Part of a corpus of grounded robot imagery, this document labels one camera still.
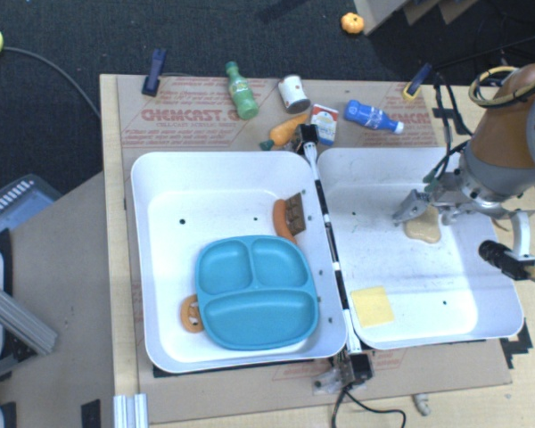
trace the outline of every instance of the yellow square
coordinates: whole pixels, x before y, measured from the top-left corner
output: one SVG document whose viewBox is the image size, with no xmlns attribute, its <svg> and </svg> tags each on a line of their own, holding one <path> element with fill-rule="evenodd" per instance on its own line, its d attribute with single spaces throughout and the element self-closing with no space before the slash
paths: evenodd
<svg viewBox="0 0 535 428">
<path fill-rule="evenodd" d="M 384 287 L 356 290 L 350 296 L 357 311 L 358 322 L 363 328 L 394 321 L 394 313 Z"/>
</svg>

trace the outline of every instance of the black floor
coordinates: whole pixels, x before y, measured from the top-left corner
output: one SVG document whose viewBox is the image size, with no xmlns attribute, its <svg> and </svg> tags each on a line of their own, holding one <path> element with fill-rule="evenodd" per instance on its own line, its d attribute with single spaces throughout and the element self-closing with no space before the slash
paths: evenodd
<svg viewBox="0 0 535 428">
<path fill-rule="evenodd" d="M 440 65 L 535 36 L 535 0 L 481 0 L 446 25 L 433 9 L 409 27 L 395 12 L 370 36 L 349 37 L 353 0 L 0 0 L 7 47 L 45 57 L 99 107 L 99 75 L 147 74 L 166 48 L 166 72 L 250 78 L 409 80 Z M 535 40 L 444 69 L 468 85 L 485 69 L 535 62 Z M 76 88 L 36 58 L 0 55 L 0 187 L 34 173 L 67 193 L 103 169 L 100 122 Z"/>
</svg>

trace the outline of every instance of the wooden table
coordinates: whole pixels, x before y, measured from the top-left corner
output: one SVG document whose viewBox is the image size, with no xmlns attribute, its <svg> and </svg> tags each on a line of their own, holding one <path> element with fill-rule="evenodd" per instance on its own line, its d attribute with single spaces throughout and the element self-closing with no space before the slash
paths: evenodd
<svg viewBox="0 0 535 428">
<path fill-rule="evenodd" d="M 123 208 L 125 188 L 120 142 L 119 94 L 116 75 L 101 76 L 103 115 L 103 162 L 107 208 L 109 272 L 111 284 L 111 331 L 113 371 L 116 395 L 132 396 L 139 392 L 136 340 L 134 333 L 133 301 L 130 283 L 127 217 Z M 332 86 L 328 81 L 325 86 Z M 469 127 L 482 116 L 482 109 L 471 103 L 467 87 L 454 87 L 458 109 Z M 423 87 L 424 100 L 430 110 L 435 104 L 433 90 Z M 436 126 L 439 144 L 443 142 L 441 125 Z M 535 192 L 528 191 L 521 200 L 511 201 L 510 207 L 535 210 Z M 512 245 L 511 232 L 497 229 L 498 239 Z M 535 255 L 535 214 L 531 216 L 531 253 Z M 370 407 L 399 408 L 407 414 L 407 426 L 512 426 L 535 427 L 535 284 L 520 282 L 517 291 L 525 312 L 533 348 L 528 355 L 514 357 L 510 385 L 445 391 L 430 395 L 429 416 L 421 416 L 410 397 L 371 401 Z M 247 427 L 247 426 L 329 426 L 333 407 L 323 406 L 275 410 L 258 414 L 192 420 L 165 426 L 191 427 Z M 343 403 L 337 419 L 338 426 L 399 426 L 398 415 L 377 415 L 362 412 L 354 404 Z"/>
</svg>

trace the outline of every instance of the can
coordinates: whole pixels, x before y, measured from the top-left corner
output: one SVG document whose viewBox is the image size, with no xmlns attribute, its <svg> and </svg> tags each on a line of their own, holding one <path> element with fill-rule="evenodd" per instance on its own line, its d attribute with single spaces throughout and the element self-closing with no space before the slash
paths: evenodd
<svg viewBox="0 0 535 428">
<path fill-rule="evenodd" d="M 284 100 L 285 110 L 289 114 L 304 112 L 311 105 L 311 101 L 303 92 L 301 78 L 298 75 L 288 75 L 280 79 L 277 87 Z"/>
</svg>

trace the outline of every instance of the divided blue plate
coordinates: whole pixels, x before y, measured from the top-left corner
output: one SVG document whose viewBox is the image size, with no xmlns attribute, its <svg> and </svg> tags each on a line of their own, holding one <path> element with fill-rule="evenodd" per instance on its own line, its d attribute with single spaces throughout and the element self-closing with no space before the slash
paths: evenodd
<svg viewBox="0 0 535 428">
<path fill-rule="evenodd" d="M 218 344 L 266 350 L 313 333 L 319 311 L 309 265 L 295 244 L 271 235 L 207 245 L 196 261 L 202 323 Z"/>
</svg>

